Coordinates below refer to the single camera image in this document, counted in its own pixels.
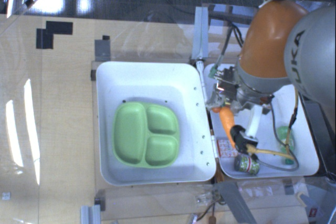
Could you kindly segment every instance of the metal bracket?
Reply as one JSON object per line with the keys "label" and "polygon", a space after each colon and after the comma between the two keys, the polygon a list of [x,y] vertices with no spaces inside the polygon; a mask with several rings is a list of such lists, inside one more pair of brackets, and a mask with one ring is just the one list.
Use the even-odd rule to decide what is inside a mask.
{"label": "metal bracket", "polygon": [[101,224],[100,205],[82,206],[80,209],[81,224]]}
{"label": "metal bracket", "polygon": [[221,182],[216,185],[216,188],[238,223],[257,224],[234,182]]}
{"label": "metal bracket", "polygon": [[102,40],[95,40],[95,60],[97,62],[111,61],[111,40],[109,36],[103,36]]}
{"label": "metal bracket", "polygon": [[196,7],[192,60],[208,57],[208,8]]}

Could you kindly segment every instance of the table surface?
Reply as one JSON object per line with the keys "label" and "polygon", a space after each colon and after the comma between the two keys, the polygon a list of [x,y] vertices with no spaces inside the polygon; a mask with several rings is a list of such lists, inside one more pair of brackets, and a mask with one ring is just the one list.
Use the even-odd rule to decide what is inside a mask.
{"label": "table surface", "polygon": [[[52,50],[37,50],[35,49],[36,28],[45,28],[47,20],[73,22],[73,34],[54,35]],[[18,32],[21,37],[11,35]],[[30,48],[27,56],[40,59],[40,63],[29,62],[29,59],[26,59],[25,64],[30,67],[32,73],[36,71],[35,74],[41,79],[40,88],[34,88],[32,84],[33,92],[39,88],[38,92],[33,93],[33,98],[37,97],[40,101],[39,106],[35,107],[37,125],[40,126],[40,129],[38,128],[40,186],[34,192],[38,197],[34,195],[30,197],[29,191],[22,190],[18,185],[12,185],[10,189],[12,194],[18,191],[26,193],[25,203],[22,206],[28,207],[31,204],[35,207],[36,205],[36,210],[30,211],[30,214],[36,214],[38,221],[34,220],[34,216],[29,216],[29,213],[26,216],[21,213],[19,219],[24,221],[33,219],[33,223],[42,224],[79,223],[80,207],[93,204],[96,194],[95,148],[90,71],[95,55],[95,40],[102,39],[103,35],[110,36],[112,58],[127,58],[133,51],[135,53],[132,54],[132,60],[142,58],[149,61],[153,55],[145,53],[150,48],[159,54],[168,54],[169,57],[179,55],[180,61],[188,61],[193,34],[193,25],[34,16],[22,16],[16,21],[2,37],[2,43],[5,40],[16,42],[18,45],[26,44]],[[239,53],[236,47],[238,46],[229,48],[227,58],[229,62]],[[0,207],[1,223],[13,223],[13,219],[16,218],[13,214],[17,212],[14,209],[17,205],[11,206],[13,206],[12,212],[10,206]],[[268,206],[268,208],[253,209],[252,213],[258,223],[284,223],[281,219],[284,212],[282,210],[286,211],[286,223],[307,223],[306,211],[299,204],[282,209]],[[120,219],[119,223],[185,224],[189,216],[190,214]],[[230,211],[217,212],[216,216],[218,224],[236,223]],[[112,220],[102,223],[110,224]],[[207,223],[207,217],[200,223]]]}

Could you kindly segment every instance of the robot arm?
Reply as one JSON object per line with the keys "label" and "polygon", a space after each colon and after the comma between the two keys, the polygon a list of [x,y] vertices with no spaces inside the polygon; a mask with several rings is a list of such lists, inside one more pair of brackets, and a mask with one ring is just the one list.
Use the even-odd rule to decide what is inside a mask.
{"label": "robot arm", "polygon": [[214,78],[209,109],[229,103],[238,113],[263,105],[267,113],[272,94],[292,83],[334,113],[335,6],[308,13],[290,0],[267,2],[251,23],[235,67]]}

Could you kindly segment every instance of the white cable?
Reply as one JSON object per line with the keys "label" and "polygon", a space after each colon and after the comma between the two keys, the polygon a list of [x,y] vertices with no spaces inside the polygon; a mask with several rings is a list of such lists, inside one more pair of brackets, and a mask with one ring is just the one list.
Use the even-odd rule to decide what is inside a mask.
{"label": "white cable", "polygon": [[256,137],[257,130],[259,128],[259,123],[262,115],[262,106],[255,104],[250,111],[250,118],[246,127],[246,136]]}
{"label": "white cable", "polygon": [[203,76],[203,71],[204,71],[204,64],[203,64],[203,62],[202,61],[197,61],[196,62],[196,68],[197,68],[198,73],[200,75],[201,85],[202,85],[202,91],[203,91],[203,97],[204,97],[204,101],[206,103],[206,101],[208,100],[208,98],[207,98],[207,94],[206,94],[205,83],[204,83],[204,76]]}

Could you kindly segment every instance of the red label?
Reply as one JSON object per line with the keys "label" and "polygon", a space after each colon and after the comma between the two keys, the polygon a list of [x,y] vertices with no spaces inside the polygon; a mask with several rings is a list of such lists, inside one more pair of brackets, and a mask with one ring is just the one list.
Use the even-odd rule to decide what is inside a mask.
{"label": "red label", "polygon": [[314,218],[316,217],[316,214],[317,214],[317,208],[311,208],[309,212],[309,217]]}

